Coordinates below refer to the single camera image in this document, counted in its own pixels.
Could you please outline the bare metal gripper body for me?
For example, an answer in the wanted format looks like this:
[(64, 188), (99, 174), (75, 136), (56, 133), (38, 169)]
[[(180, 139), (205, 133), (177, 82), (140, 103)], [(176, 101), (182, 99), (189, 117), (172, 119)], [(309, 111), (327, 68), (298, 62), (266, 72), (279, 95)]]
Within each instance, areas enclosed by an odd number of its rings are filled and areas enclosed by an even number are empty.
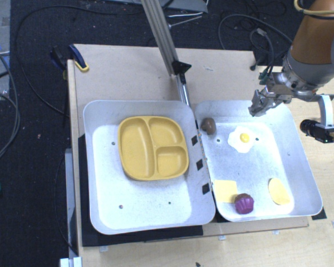
[(270, 73), (260, 78), (264, 88), (260, 92), (261, 103), (290, 103), (293, 98), (306, 102), (318, 101), (319, 87), (307, 83), (293, 73)]

